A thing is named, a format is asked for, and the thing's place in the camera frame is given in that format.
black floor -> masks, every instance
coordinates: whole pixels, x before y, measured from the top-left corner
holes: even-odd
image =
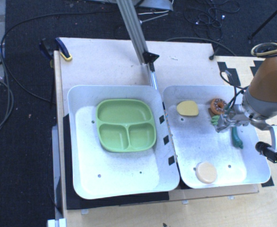
[[[248,40],[277,10],[277,0],[175,0],[173,7],[174,12],[168,16],[143,23],[146,40],[211,39],[215,41],[212,43],[215,50],[218,48],[217,55],[230,56],[233,54],[217,47],[217,43],[237,56],[251,56],[251,48],[260,43],[277,43],[277,14],[250,43]],[[148,11],[137,9],[137,12]],[[53,69],[39,51],[39,42],[56,37],[129,38],[117,5],[76,0],[6,0],[6,30],[21,21],[53,13],[56,15],[21,23],[5,40],[5,60],[12,75],[27,91],[45,100],[30,95],[9,75],[15,104],[0,131],[0,227],[41,227],[46,226],[48,219],[54,219],[54,206],[46,184],[48,177],[52,189],[49,149],[56,111],[47,101],[51,99]],[[205,14],[216,20],[209,24]],[[154,15],[139,16],[141,20],[151,17]],[[206,42],[202,39],[179,41]],[[0,122],[6,101],[7,92],[0,87]]]

